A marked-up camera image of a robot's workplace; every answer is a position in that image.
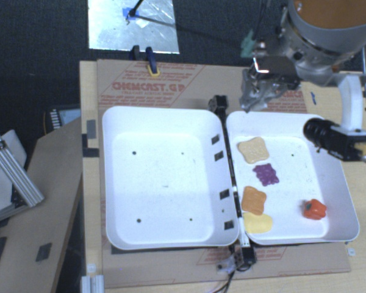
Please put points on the orange toy bell pepper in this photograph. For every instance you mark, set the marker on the orange toy bell pepper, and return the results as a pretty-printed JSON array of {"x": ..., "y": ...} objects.
[{"x": 314, "y": 209}]

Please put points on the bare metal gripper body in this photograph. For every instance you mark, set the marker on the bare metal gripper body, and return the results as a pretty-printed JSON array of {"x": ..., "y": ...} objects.
[{"x": 280, "y": 69}]

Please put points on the thin black and white rod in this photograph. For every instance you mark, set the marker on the thin black and white rod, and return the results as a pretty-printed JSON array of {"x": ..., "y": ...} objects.
[{"x": 231, "y": 160}]

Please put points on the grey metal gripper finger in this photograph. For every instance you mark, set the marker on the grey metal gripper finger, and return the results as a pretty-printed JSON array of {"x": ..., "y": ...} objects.
[
  {"x": 268, "y": 96},
  {"x": 247, "y": 91}
]

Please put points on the pale yellow toy slice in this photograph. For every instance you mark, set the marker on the pale yellow toy slice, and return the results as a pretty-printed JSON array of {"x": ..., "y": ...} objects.
[{"x": 258, "y": 223}]

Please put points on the brown cardboard board red print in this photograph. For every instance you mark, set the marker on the brown cardboard board red print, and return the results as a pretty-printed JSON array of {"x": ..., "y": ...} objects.
[{"x": 158, "y": 81}]

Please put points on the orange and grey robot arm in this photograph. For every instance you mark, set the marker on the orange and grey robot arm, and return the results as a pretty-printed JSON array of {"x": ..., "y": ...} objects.
[{"x": 332, "y": 2}]

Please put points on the white plastic tray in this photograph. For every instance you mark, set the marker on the white plastic tray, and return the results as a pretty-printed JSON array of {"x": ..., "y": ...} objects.
[
  {"x": 161, "y": 179},
  {"x": 296, "y": 179}
]

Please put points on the purple toy grapes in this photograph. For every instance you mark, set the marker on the purple toy grapes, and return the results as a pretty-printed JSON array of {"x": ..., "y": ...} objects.
[{"x": 266, "y": 174}]

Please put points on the beige toy bread slice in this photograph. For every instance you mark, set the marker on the beige toy bread slice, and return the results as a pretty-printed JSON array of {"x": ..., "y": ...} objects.
[{"x": 253, "y": 150}]

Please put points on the black cylinder on white bracket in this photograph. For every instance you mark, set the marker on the black cylinder on white bracket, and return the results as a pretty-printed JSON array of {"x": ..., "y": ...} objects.
[{"x": 349, "y": 102}]

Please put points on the orange toy toast slice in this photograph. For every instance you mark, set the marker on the orange toy toast slice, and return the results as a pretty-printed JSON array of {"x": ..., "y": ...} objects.
[{"x": 253, "y": 200}]

